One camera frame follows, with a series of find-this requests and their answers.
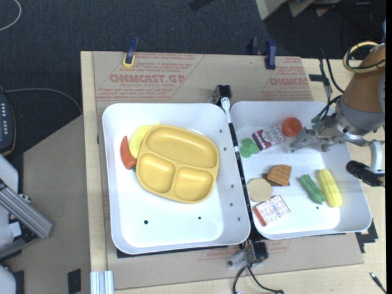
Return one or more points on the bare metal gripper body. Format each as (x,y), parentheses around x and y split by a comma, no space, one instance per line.
(330,132)

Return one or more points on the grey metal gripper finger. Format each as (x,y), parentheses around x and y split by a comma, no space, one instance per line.
(301,139)
(327,146)

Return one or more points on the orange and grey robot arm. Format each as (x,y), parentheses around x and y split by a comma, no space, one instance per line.
(364,84)

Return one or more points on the orange round fruit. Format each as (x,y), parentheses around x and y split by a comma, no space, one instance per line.
(291,126)

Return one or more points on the brown waffle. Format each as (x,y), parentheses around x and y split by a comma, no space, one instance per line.
(279,174)

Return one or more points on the yellow corn cob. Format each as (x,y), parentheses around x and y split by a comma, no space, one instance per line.
(330,188)

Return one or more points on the green cucumber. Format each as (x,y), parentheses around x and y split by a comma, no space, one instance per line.
(311,188)

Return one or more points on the green grapes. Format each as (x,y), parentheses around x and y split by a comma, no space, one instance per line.
(248,148)

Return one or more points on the tan round biscuit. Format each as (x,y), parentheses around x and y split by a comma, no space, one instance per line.
(259,190)

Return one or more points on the thin black and white rod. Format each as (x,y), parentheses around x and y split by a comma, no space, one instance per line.
(235,139)

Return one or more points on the red and white packet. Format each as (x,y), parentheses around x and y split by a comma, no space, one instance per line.
(272,209)

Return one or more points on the white plastic tray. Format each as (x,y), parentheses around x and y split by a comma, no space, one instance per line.
(303,222)
(171,228)

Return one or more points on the yellow divided plate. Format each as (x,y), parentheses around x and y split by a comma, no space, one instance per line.
(180,152)

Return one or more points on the brown cardboard board red print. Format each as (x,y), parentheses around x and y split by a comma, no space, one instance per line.
(190,78)

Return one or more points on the black pen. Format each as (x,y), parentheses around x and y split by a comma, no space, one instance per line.
(377,282)

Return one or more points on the yellow banana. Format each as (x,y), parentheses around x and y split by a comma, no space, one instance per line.
(137,139)

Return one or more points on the red chili pepper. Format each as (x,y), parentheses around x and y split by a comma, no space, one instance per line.
(125,153)

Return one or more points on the black cylinder on white bracket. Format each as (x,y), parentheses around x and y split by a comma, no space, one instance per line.
(363,169)

